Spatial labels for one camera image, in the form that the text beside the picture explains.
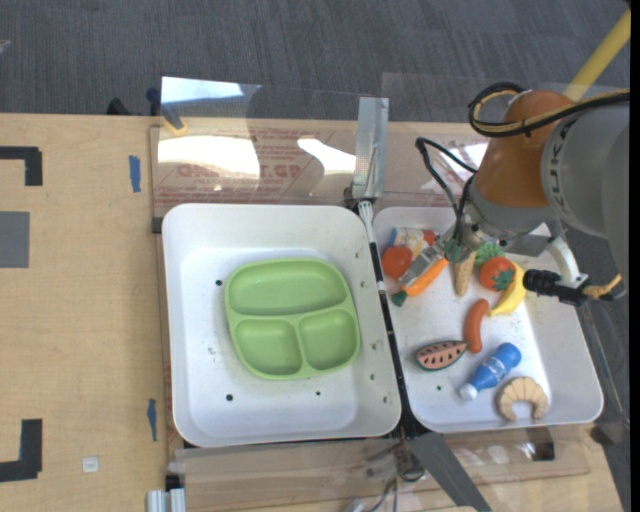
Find yellow banana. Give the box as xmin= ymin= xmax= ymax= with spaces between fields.
xmin=488 ymin=262 xmax=528 ymax=318

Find red strawberry with green leaves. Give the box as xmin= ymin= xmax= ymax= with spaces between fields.
xmin=478 ymin=255 xmax=518 ymax=293

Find watermelon slice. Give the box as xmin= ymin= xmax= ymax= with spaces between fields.
xmin=414 ymin=339 xmax=470 ymax=373

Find green broccoli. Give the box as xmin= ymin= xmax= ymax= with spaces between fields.
xmin=473 ymin=241 xmax=507 ymax=269

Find beige croissant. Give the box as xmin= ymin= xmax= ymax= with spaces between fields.
xmin=495 ymin=375 xmax=550 ymax=423

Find red tomato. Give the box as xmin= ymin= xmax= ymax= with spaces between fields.
xmin=381 ymin=244 xmax=414 ymax=281

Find blue bottle with white cap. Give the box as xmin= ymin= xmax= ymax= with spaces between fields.
xmin=458 ymin=342 xmax=523 ymax=403

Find green divided plate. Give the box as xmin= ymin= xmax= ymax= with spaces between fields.
xmin=223 ymin=257 xmax=362 ymax=381

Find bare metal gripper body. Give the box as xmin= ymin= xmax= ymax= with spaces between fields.
xmin=435 ymin=218 xmax=502 ymax=262

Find white plastic tray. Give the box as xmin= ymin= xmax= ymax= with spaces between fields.
xmin=160 ymin=202 xmax=403 ymax=448
xmin=372 ymin=206 xmax=605 ymax=435

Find black cylinder on white bracket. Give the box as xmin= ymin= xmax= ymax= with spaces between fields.
xmin=522 ymin=233 xmax=592 ymax=307

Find orange carrot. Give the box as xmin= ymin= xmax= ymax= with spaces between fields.
xmin=391 ymin=257 xmax=450 ymax=308

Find orange sausage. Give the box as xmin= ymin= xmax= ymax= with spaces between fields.
xmin=463 ymin=298 xmax=491 ymax=355

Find thin black and white rod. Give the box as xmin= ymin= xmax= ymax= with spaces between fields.
xmin=356 ymin=198 xmax=417 ymax=437

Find beige waffle cone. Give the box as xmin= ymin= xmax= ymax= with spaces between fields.
xmin=452 ymin=249 xmax=478 ymax=298

